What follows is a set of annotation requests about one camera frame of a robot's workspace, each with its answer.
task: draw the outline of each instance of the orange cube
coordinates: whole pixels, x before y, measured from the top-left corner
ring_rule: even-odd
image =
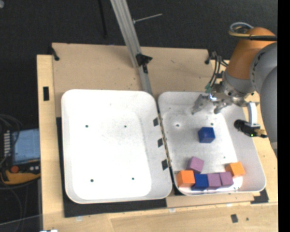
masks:
[[[230,171],[233,178],[243,176],[246,174],[245,169],[240,161],[230,163],[226,166],[226,171]]]
[[[195,184],[193,170],[181,170],[176,175],[179,188],[191,187]]]

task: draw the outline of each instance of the cube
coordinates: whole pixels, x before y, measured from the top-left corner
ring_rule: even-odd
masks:
[[[195,184],[191,186],[193,191],[203,191],[208,188],[207,174],[194,174]]]
[[[199,142],[200,143],[211,143],[215,139],[214,128],[212,127],[202,127],[198,131]]]
[[[230,171],[233,178],[243,176],[246,174],[245,169],[240,161],[230,163],[225,167],[226,171]]]
[[[195,184],[193,170],[181,170],[176,175],[179,188],[191,187]]]
[[[221,187],[228,188],[234,184],[233,177],[230,171],[219,173]]]
[[[197,157],[191,157],[187,164],[187,170],[193,170],[194,173],[201,173],[204,166],[204,161]]]
[[[208,189],[217,189],[221,187],[221,180],[219,174],[207,174]]]

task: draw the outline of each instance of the blue cube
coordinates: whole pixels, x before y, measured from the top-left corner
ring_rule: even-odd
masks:
[[[191,187],[193,191],[203,191],[208,188],[207,174],[194,174],[195,184]]]
[[[215,139],[214,128],[212,127],[202,127],[198,135],[200,143],[211,143]]]

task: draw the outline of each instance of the black metal clip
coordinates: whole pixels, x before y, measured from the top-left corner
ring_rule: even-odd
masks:
[[[147,64],[153,59],[152,57],[145,56],[143,54],[137,54],[136,60],[139,66],[142,65],[144,73],[148,73]]]

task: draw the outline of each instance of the white tray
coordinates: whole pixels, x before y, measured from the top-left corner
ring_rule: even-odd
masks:
[[[188,160],[198,157],[204,160],[202,174],[225,172],[225,166],[241,161],[246,174],[234,178],[234,185],[216,190],[192,191],[178,188],[185,195],[230,192],[258,192],[264,189],[265,175],[252,138],[234,127],[237,119],[246,120],[244,111],[236,105],[228,106],[215,115],[214,105],[192,115],[191,110],[200,92],[165,92],[159,96],[158,104],[166,138],[174,181],[176,174],[186,169]],[[198,131],[202,127],[213,127],[215,140],[200,143]]]
[[[66,193],[76,203],[161,199],[172,190],[154,98],[80,90],[61,99]]]

